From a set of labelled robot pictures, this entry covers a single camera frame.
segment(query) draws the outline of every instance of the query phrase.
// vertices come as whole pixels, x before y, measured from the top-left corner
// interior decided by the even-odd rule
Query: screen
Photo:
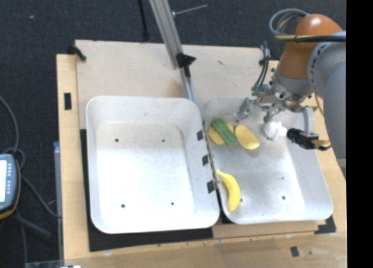
[[[7,164],[6,160],[0,160],[0,203],[5,201]]]

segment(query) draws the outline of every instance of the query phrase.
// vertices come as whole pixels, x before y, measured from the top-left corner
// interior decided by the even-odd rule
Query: yellow banana
[[[241,202],[241,190],[237,180],[230,174],[225,174],[216,170],[216,174],[221,177],[228,190],[228,209],[234,211]]]

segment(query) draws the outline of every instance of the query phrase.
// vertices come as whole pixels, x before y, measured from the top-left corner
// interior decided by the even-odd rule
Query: black bracket
[[[191,77],[191,71],[189,70],[189,66],[196,60],[196,58],[184,55],[180,52],[176,55],[176,60],[177,64],[179,65],[179,68],[184,68],[185,76]]]
[[[69,55],[75,55],[75,54],[77,54],[77,55],[79,56],[79,58],[80,58],[82,61],[87,60],[87,57],[84,56],[84,55],[82,54],[82,52],[80,51],[80,49],[78,49],[78,47],[76,47],[76,46],[73,45],[73,44],[72,44],[72,45],[69,45],[67,53],[68,53]]]

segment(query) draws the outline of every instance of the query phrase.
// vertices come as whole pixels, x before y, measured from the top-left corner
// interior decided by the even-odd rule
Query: green vegetable
[[[230,146],[237,140],[236,135],[229,130],[227,124],[222,119],[215,119],[212,127],[221,136],[227,146]]]

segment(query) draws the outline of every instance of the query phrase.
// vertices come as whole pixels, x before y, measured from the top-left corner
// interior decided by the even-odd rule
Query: white tray
[[[333,205],[315,150],[300,148],[286,137],[267,140],[261,132],[266,113],[259,107],[250,117],[236,123],[233,114],[242,101],[213,99],[203,110],[206,129],[214,119],[221,118],[232,125],[245,125],[261,143],[259,148],[250,151],[238,142],[228,147],[208,140],[214,168],[232,174],[241,188],[242,202],[235,211],[229,212],[228,193],[219,182],[225,215],[237,224],[328,218]],[[304,129],[302,113],[281,112],[275,115],[274,121],[282,122],[287,129]]]
[[[99,230],[184,230],[217,221],[196,104],[184,98],[100,96],[87,104],[86,120],[90,210]]]

